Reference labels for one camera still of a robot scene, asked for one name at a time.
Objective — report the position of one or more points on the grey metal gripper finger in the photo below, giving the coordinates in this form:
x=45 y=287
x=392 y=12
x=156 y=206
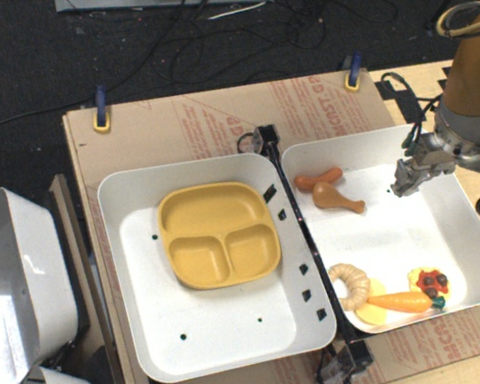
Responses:
x=414 y=183
x=398 y=181

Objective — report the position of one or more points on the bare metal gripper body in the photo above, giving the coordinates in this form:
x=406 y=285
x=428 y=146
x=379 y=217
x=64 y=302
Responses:
x=434 y=159

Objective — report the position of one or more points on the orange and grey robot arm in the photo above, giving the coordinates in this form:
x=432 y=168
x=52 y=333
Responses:
x=471 y=67

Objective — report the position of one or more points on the white plastic tray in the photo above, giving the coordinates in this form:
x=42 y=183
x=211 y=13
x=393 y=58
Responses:
x=403 y=231
x=226 y=322

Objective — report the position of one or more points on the brown chicken drumstick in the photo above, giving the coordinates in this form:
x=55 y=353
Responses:
x=330 y=197

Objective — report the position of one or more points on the orange sausage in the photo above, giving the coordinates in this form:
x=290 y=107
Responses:
x=318 y=179

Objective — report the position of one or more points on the yellow biscuit with red topping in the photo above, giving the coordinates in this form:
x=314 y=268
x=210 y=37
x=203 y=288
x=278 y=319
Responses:
x=430 y=280

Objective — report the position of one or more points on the thin black rod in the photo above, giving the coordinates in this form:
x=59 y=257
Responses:
x=310 y=238

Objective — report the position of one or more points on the orange carrot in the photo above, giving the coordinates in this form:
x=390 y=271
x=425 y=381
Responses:
x=402 y=302

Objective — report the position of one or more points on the yellow round slice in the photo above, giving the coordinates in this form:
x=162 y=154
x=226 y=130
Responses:
x=370 y=315

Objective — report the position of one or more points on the yellow divided plate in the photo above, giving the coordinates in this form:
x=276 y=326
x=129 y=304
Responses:
x=218 y=236

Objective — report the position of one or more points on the brown cardboard board, red print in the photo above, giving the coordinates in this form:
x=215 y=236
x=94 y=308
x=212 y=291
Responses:
x=165 y=130

